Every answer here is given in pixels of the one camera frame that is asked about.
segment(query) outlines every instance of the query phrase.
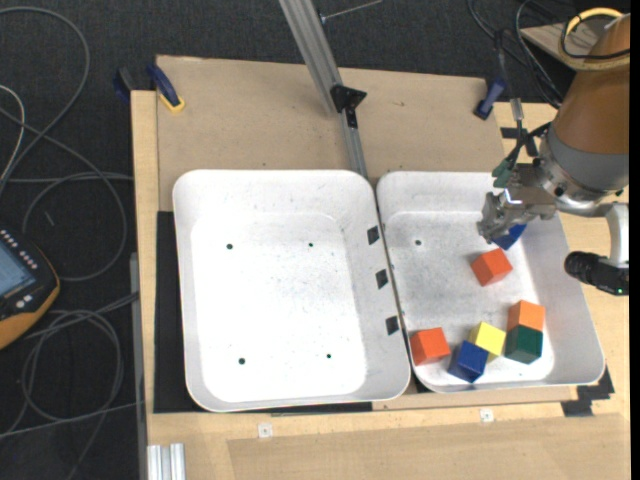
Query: white tray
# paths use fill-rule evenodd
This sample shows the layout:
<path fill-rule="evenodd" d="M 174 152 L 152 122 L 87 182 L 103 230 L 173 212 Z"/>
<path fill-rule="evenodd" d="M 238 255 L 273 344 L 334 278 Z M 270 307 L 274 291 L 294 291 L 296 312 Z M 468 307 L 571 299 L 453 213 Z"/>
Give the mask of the white tray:
<path fill-rule="evenodd" d="M 449 358 L 415 367 L 438 392 L 524 386 L 589 384 L 604 356 L 581 286 L 564 272 L 569 249 L 559 218 L 531 222 L 506 255 L 513 271 L 480 286 L 470 263 L 497 246 L 478 234 L 485 173 L 394 172 L 377 187 L 380 217 L 409 335 L 443 327 L 452 350 L 480 321 L 505 329 L 508 308 L 525 299 L 546 307 L 542 357 L 530 365 L 498 357 L 469 384 L 447 372 Z"/>
<path fill-rule="evenodd" d="M 364 178 L 199 170 L 176 182 L 173 203 L 186 381 L 199 405 L 227 412 L 405 390 L 410 363 Z"/>

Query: yellow block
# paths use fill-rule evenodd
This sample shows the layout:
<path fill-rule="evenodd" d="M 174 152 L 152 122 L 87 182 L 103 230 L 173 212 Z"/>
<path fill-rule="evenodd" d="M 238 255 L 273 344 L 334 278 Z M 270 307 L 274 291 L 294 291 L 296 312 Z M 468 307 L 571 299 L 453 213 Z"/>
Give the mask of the yellow block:
<path fill-rule="evenodd" d="M 502 354 L 507 333 L 487 322 L 480 322 L 469 333 L 469 341 L 489 352 L 489 360 Z"/>

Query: green block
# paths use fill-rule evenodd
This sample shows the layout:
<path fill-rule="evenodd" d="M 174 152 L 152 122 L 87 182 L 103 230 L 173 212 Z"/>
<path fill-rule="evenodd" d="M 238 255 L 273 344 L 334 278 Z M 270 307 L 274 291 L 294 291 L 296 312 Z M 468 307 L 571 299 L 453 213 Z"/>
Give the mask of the green block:
<path fill-rule="evenodd" d="M 518 325 L 507 333 L 504 356 L 514 361 L 530 364 L 542 355 L 542 333 L 536 329 Z"/>

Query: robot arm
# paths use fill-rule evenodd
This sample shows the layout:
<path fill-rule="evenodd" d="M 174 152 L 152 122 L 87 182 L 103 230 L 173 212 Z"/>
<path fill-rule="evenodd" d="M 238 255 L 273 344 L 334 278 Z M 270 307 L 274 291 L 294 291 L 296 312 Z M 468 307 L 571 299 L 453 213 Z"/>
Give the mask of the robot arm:
<path fill-rule="evenodd" d="M 504 190 L 487 194 L 478 223 L 480 235 L 507 249 L 536 217 L 607 217 L 610 257 L 572 253 L 565 270 L 616 295 L 629 293 L 628 205 L 603 200 L 629 184 L 630 29 L 630 15 L 619 15 L 586 60 L 573 62 L 582 70 L 540 133 L 538 156 L 515 164 L 510 155 L 494 171 L 495 186 Z"/>

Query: blue block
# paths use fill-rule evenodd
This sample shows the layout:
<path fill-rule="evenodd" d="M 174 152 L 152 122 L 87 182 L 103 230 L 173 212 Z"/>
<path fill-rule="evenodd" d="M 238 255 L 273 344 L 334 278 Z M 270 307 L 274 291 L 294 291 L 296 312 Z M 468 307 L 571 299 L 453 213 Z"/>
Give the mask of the blue block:
<path fill-rule="evenodd" d="M 448 372 L 467 382 L 474 382 L 484 373 L 488 358 L 489 352 L 465 340 L 451 356 Z"/>
<path fill-rule="evenodd" d="M 494 238 L 493 243 L 506 251 L 509 249 L 509 247 L 511 247 L 518 241 L 518 238 L 522 236 L 522 233 L 524 233 L 526 227 L 526 224 L 515 224 L 514 226 L 511 226 L 509 228 L 508 235 Z"/>

